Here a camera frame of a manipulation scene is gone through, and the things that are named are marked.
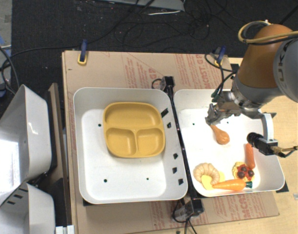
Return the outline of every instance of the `cardboard sheet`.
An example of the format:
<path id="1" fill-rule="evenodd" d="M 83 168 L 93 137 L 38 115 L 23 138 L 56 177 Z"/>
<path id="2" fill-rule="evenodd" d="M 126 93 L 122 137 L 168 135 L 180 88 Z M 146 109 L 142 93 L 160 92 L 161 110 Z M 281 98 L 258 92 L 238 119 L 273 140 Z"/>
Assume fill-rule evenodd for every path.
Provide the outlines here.
<path id="1" fill-rule="evenodd" d="M 89 52 L 85 66 L 77 64 L 78 54 L 78 51 L 62 54 L 72 220 L 76 233 L 127 234 L 178 230 L 182 224 L 171 219 L 175 206 L 172 201 L 83 205 L 78 185 L 73 95 L 82 87 L 150 88 L 155 79 L 163 76 L 174 77 L 175 90 L 215 89 L 221 82 L 219 69 L 209 65 L 203 55 L 195 54 Z M 223 59 L 223 67 L 230 69 L 228 58 Z M 228 80 L 225 88 L 230 88 L 230 85 L 231 80 Z M 207 226 L 278 216 L 274 196 L 273 192 L 264 192 L 205 198 L 205 212 L 193 219 L 192 224 Z M 233 233 L 232 228 L 223 228 L 221 233 Z"/>

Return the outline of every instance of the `white plastic container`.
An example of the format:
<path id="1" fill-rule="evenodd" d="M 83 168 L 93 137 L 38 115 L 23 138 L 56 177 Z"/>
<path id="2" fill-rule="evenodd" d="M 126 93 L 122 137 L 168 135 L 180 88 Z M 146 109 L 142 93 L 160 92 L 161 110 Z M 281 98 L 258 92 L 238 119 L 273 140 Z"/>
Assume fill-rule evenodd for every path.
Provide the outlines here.
<path id="1" fill-rule="evenodd" d="M 22 85 L 0 119 L 0 205 L 51 161 L 47 103 Z"/>
<path id="2" fill-rule="evenodd" d="M 121 158 L 107 149 L 103 112 L 111 103 L 143 102 L 161 113 L 166 144 L 157 156 Z M 74 95 L 75 135 L 82 197 L 91 204 L 176 200 L 187 193 L 184 160 L 170 100 L 154 89 L 81 88 Z"/>
<path id="3" fill-rule="evenodd" d="M 189 168 L 191 171 L 200 163 L 212 163 L 223 172 L 225 179 L 234 179 L 232 168 L 237 161 L 245 162 L 244 145 L 250 132 L 263 135 L 260 119 L 250 119 L 244 115 L 223 119 L 218 128 L 226 131 L 230 142 L 226 145 L 217 143 L 214 133 L 207 125 L 205 117 L 211 103 L 214 90 L 180 90 L 174 95 L 179 125 L 183 136 Z M 253 188 L 243 191 L 206 190 L 192 175 L 195 189 L 203 196 L 223 196 L 265 191 L 276 191 L 284 186 L 285 179 L 278 157 L 265 156 L 254 149 L 256 167 Z"/>
<path id="4" fill-rule="evenodd" d="M 52 197 L 23 183 L 0 207 L 0 234 L 54 234 Z"/>

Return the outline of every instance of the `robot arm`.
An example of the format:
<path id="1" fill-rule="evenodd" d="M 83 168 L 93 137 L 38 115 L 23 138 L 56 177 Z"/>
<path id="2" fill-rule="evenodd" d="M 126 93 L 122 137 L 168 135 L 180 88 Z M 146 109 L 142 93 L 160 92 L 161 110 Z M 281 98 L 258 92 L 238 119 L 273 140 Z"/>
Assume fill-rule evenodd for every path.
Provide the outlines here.
<path id="1" fill-rule="evenodd" d="M 253 39 L 243 39 L 242 33 L 257 23 L 266 26 Z M 273 138 L 272 125 L 276 113 L 263 114 L 261 107 L 282 95 L 298 103 L 298 31 L 279 24 L 252 22 L 239 31 L 238 37 L 249 46 L 231 90 L 223 91 L 217 103 L 210 104 L 205 120 L 208 125 L 216 125 L 231 115 L 260 118 L 264 136 L 251 135 L 248 141 L 255 147 L 260 140 L 264 142 L 265 145 L 258 146 L 265 155 L 279 154 L 282 150 L 271 147 L 278 145 Z"/>

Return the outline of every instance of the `yellow cable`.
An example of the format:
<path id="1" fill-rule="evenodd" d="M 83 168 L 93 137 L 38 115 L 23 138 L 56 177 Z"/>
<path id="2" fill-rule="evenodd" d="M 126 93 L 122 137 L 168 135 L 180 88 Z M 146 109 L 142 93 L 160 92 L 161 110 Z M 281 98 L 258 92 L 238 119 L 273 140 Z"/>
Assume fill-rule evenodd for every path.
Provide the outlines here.
<path id="1" fill-rule="evenodd" d="M 243 30 L 251 23 L 248 23 L 246 25 L 244 25 L 238 32 L 238 39 L 241 41 L 241 42 L 244 42 L 244 43 L 259 43 L 259 42 L 262 42 L 262 41 L 266 41 L 266 40 L 270 40 L 270 39 L 275 39 L 275 38 L 282 38 L 282 37 L 289 37 L 289 36 L 295 36 L 295 35 L 298 35 L 298 30 L 297 31 L 292 31 L 292 32 L 288 32 L 288 33 L 281 33 L 281 34 L 277 34 L 277 35 L 273 35 L 273 36 L 268 36 L 268 37 L 262 37 L 262 38 L 257 38 L 257 39 L 244 39 L 242 37 L 242 32 Z"/>

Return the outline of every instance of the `cardboard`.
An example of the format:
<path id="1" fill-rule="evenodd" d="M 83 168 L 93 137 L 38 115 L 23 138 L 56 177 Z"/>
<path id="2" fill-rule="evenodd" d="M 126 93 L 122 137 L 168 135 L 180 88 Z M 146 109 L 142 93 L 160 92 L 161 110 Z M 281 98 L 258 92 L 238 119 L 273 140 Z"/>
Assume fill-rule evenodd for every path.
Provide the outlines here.
<path id="1" fill-rule="evenodd" d="M 209 65 L 204 55 L 196 54 L 89 52 L 85 66 L 77 64 L 78 55 L 78 51 L 62 53 L 71 214 L 75 232 L 173 234 L 175 230 L 182 230 L 183 225 L 171 219 L 175 206 L 173 201 L 84 206 L 78 186 L 73 94 L 82 87 L 150 88 L 152 81 L 162 76 L 174 77 L 175 91 L 215 89 L 221 82 L 220 71 Z M 230 69 L 227 57 L 223 59 L 223 67 Z M 228 80 L 225 88 L 230 88 L 230 85 L 231 80 Z M 290 133 L 283 136 L 283 144 L 287 145 L 283 147 L 298 145 L 298 105 L 290 103 L 286 98 L 275 100 L 273 108 L 271 105 L 269 107 L 272 112 L 279 106 L 280 110 L 289 110 L 291 114 L 290 121 L 283 117 L 285 129 Z M 278 122 L 274 121 L 275 133 L 276 130 L 280 132 L 281 119 L 282 115 Z M 297 194 L 298 151 L 290 157 L 282 161 L 282 168 L 284 173 L 288 174 L 286 178 L 291 181 L 290 188 Z M 231 234 L 235 228 L 237 233 L 298 233 L 298 202 L 292 195 L 292 192 L 281 195 L 264 192 L 204 198 L 205 212 L 192 219 L 191 223 L 200 233 Z M 245 219 L 243 224 L 236 222 Z"/>

